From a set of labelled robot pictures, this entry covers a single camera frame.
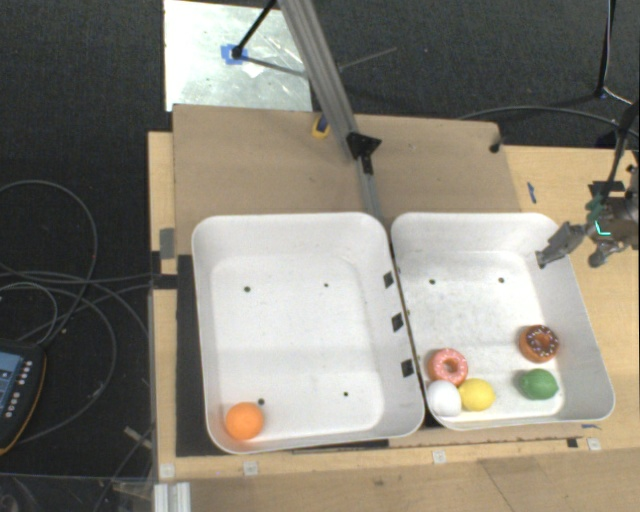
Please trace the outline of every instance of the wooden table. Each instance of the wooden table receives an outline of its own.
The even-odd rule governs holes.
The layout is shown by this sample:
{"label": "wooden table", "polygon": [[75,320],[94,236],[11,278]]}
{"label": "wooden table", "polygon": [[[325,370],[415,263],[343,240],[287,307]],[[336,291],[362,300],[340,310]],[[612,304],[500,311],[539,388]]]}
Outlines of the wooden table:
{"label": "wooden table", "polygon": [[[297,119],[305,115],[290,114]],[[397,130],[398,118],[393,119]],[[384,130],[385,118],[374,121]],[[171,133],[149,135],[154,251],[160,250],[161,230],[176,225],[173,139]],[[605,150],[509,146],[500,153],[506,155],[520,210],[544,213],[558,224],[584,218],[587,185],[605,179],[613,156]],[[452,165],[462,168],[473,158],[472,153],[450,155]],[[621,168],[631,161],[627,155]],[[528,183],[535,188],[536,204]],[[593,249],[585,241],[571,259],[616,393],[610,418],[587,426],[471,433],[432,429],[417,441],[397,440],[379,450],[176,457],[177,297],[175,290],[154,290],[152,367],[160,480],[192,481],[194,510],[425,511],[445,504],[455,505],[453,510],[479,510],[483,503],[487,510],[524,511],[543,503],[532,486],[547,490],[546,510],[603,510],[605,505],[627,510],[640,502],[638,486],[632,486],[632,475],[640,468],[638,254],[614,255],[594,270],[587,265]],[[175,258],[165,254],[161,270],[174,274]],[[598,443],[601,451],[590,449]],[[436,464],[442,452],[447,463]],[[259,476],[244,476],[246,464],[255,468],[254,463]],[[626,485],[632,488],[625,490]]]}

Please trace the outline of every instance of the silver metal sheet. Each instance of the silver metal sheet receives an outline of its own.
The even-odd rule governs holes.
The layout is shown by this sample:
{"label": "silver metal sheet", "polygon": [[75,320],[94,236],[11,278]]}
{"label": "silver metal sheet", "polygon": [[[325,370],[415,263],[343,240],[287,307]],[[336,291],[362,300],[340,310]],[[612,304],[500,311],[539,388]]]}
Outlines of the silver metal sheet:
{"label": "silver metal sheet", "polygon": [[[165,0],[166,109],[176,103],[311,111],[306,78],[252,62],[228,64],[260,9]],[[280,11],[272,10],[247,44],[251,59],[304,72]]]}

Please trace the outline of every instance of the black carpet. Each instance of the black carpet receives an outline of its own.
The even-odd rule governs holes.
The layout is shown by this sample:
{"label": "black carpet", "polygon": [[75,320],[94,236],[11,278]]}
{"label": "black carpet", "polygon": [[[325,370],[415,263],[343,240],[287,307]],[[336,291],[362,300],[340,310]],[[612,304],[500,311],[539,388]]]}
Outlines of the black carpet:
{"label": "black carpet", "polygon": [[[339,64],[397,48],[343,71],[357,112],[452,118],[544,104],[619,119],[624,109],[592,95],[606,0],[318,0],[316,5]],[[0,188],[16,180],[51,180],[77,194],[99,233],[95,278],[150,272],[146,134],[170,128],[163,105],[162,27],[160,0],[0,4]],[[639,40],[640,5],[620,1],[607,85],[632,100],[638,96]],[[510,144],[592,147],[610,131],[595,121],[557,114],[486,119],[500,121]],[[607,172],[603,169],[603,179]],[[90,225],[64,193],[25,185],[0,195],[1,262],[82,276],[92,258]],[[15,280],[4,277],[0,286]],[[92,286],[87,297],[102,295]],[[145,290],[125,296],[143,320],[146,296]],[[66,297],[59,301],[63,310],[70,305]],[[37,293],[4,294],[0,338],[17,338],[34,323],[46,322],[47,308]],[[149,428],[146,336],[122,305],[110,299],[100,308],[118,340],[110,386],[77,421],[0,457],[0,472],[109,476],[134,445],[123,429]],[[26,438],[91,399],[109,370],[110,351],[108,329],[95,313],[87,310],[70,320],[51,346],[42,400]],[[122,474],[140,476],[148,460],[141,449]]]}

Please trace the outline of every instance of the black clamp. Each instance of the black clamp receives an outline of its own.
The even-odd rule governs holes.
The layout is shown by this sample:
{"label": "black clamp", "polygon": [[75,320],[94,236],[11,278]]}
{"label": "black clamp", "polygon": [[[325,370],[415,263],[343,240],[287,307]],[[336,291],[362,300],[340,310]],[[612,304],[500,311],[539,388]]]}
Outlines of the black clamp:
{"label": "black clamp", "polygon": [[365,174],[373,175],[373,164],[371,163],[371,155],[378,149],[378,146],[382,143],[380,139],[374,139],[367,135],[362,135],[357,132],[351,132],[347,135],[347,144],[351,150],[351,155],[355,160],[358,158],[362,161],[362,167]]}

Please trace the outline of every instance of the yellow ball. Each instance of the yellow ball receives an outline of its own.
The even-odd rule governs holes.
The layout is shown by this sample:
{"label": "yellow ball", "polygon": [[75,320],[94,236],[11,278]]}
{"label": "yellow ball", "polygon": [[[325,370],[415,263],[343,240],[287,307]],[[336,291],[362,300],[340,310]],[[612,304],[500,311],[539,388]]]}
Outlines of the yellow ball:
{"label": "yellow ball", "polygon": [[496,394],[486,380],[467,379],[458,388],[462,406],[469,411],[484,411],[491,407]]}

